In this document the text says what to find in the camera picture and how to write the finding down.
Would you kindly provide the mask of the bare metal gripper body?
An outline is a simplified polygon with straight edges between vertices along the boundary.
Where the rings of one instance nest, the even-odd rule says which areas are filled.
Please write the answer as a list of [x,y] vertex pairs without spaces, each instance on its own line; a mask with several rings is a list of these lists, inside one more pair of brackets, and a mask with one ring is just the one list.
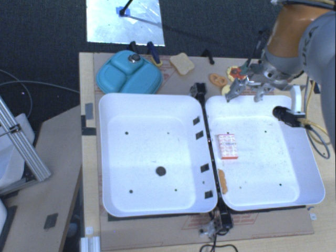
[[247,84],[253,88],[267,87],[284,90],[292,76],[281,72],[268,62],[250,64],[247,69]]

